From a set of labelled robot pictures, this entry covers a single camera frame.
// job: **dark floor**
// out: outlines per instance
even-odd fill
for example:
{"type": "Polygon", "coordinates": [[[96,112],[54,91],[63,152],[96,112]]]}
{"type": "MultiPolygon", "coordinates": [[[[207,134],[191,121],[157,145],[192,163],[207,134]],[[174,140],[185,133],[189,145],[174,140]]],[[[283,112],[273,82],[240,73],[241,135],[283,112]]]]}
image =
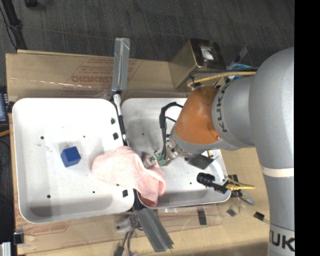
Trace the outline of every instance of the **dark floor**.
{"type": "MultiPolygon", "coordinates": [[[[113,56],[116,37],[130,38],[130,57],[169,61],[188,38],[216,41],[229,64],[248,47],[255,67],[294,46],[294,0],[39,0],[26,8],[13,0],[29,50],[113,56]]],[[[5,53],[14,53],[0,16],[0,87],[6,86],[5,53]]],[[[8,137],[0,140],[9,143],[8,137]]],[[[7,146],[0,143],[0,197],[12,205],[7,146]]],[[[10,210],[0,200],[0,243],[10,210]]]]}

